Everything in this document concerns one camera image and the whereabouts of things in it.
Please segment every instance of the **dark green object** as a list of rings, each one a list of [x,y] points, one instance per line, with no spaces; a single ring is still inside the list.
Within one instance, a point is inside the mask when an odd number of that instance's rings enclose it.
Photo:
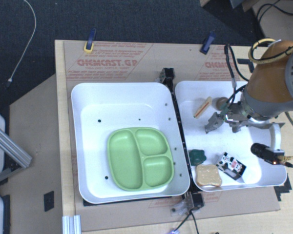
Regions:
[[[202,164],[206,160],[204,150],[193,149],[189,152],[191,166],[197,166]]]

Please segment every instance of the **green plate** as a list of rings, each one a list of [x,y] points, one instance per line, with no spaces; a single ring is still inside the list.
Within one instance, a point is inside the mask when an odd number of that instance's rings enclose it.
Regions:
[[[113,132],[107,141],[107,155],[115,183],[126,191],[158,188],[173,178],[169,144],[155,128],[133,127]]]

